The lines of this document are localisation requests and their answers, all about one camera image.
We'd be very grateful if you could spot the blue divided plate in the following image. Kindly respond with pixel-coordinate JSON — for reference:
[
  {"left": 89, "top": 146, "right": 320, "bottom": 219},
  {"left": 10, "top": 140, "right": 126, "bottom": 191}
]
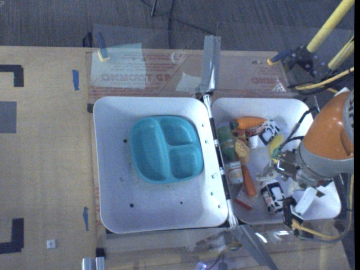
[{"left": 129, "top": 115, "right": 205, "bottom": 184}]

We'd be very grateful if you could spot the clear plastic bottle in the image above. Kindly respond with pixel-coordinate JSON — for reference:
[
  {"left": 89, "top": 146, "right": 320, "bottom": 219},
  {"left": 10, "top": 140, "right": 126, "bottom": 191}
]
[{"left": 247, "top": 134, "right": 276, "bottom": 181}]

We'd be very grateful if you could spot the green bottle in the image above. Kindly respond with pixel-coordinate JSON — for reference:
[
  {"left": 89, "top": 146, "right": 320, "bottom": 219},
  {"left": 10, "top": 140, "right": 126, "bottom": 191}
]
[{"left": 216, "top": 125, "right": 237, "bottom": 163}]

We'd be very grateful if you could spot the dark red pizza slice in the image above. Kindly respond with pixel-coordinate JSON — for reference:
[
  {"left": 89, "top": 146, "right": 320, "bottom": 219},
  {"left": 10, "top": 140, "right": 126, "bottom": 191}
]
[{"left": 231, "top": 128, "right": 255, "bottom": 140}]

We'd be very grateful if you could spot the brown cardboard board red print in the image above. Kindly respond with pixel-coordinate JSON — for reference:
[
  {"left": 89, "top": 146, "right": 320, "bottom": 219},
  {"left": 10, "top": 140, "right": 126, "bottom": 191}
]
[{"left": 85, "top": 48, "right": 343, "bottom": 253}]

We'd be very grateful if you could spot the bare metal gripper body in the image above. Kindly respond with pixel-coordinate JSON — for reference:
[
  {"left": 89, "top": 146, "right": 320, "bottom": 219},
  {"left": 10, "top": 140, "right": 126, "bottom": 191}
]
[{"left": 276, "top": 149, "right": 319, "bottom": 187}]

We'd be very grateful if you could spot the yellow banana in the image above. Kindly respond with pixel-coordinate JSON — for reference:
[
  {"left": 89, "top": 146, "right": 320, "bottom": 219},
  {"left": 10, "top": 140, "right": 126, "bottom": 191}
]
[{"left": 267, "top": 133, "right": 285, "bottom": 163}]

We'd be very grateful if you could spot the orange carrot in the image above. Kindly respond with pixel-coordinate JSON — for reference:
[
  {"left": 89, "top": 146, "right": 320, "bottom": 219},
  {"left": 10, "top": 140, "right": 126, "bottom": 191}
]
[
  {"left": 229, "top": 116, "right": 268, "bottom": 130},
  {"left": 240, "top": 164, "right": 258, "bottom": 198}
]

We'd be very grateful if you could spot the white plastic tray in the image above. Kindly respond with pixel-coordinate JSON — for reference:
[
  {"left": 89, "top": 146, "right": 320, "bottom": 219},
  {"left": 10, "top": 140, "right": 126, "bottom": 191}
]
[
  {"left": 210, "top": 96, "right": 343, "bottom": 226},
  {"left": 92, "top": 95, "right": 229, "bottom": 235}
]

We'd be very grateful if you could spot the yellow corn cob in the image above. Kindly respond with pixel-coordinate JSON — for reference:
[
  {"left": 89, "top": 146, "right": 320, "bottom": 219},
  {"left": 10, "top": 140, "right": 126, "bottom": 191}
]
[{"left": 233, "top": 138, "right": 251, "bottom": 165}]

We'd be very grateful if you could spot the black and white cow-print carton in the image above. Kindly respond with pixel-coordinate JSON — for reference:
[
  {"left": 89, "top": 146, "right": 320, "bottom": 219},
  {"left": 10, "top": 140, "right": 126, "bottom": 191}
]
[
  {"left": 254, "top": 119, "right": 281, "bottom": 146},
  {"left": 260, "top": 181, "right": 287, "bottom": 216}
]

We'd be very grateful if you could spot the red and white flat packet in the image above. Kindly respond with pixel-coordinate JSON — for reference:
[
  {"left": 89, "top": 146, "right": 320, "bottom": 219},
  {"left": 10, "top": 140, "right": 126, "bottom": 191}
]
[{"left": 233, "top": 190, "right": 254, "bottom": 212}]

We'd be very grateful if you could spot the small can with pale label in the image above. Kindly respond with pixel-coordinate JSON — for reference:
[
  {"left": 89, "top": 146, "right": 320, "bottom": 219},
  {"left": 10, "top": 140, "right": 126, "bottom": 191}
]
[{"left": 226, "top": 161, "right": 244, "bottom": 186}]

